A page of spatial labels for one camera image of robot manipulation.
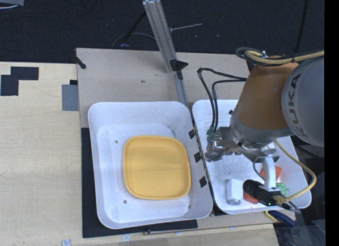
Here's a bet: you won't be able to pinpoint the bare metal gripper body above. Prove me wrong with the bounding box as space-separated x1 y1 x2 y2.
212 126 276 161

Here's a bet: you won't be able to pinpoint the white plastic tray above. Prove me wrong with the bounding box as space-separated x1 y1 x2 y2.
87 101 214 230
191 99 313 215

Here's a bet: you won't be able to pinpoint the white bottle with grey cap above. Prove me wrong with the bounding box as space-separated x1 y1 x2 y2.
226 178 244 206

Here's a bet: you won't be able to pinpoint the orange carrot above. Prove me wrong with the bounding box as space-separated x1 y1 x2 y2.
243 191 259 204

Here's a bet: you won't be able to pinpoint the yellow divided plate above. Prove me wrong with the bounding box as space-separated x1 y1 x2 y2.
122 135 192 201

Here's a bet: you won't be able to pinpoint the green grapes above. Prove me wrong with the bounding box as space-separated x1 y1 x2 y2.
275 182 290 196

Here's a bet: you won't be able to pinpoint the pale wood board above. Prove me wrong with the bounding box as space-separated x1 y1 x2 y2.
76 48 297 238

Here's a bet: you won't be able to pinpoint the black cylinder on white bracket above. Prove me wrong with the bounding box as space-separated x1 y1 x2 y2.
243 154 282 207

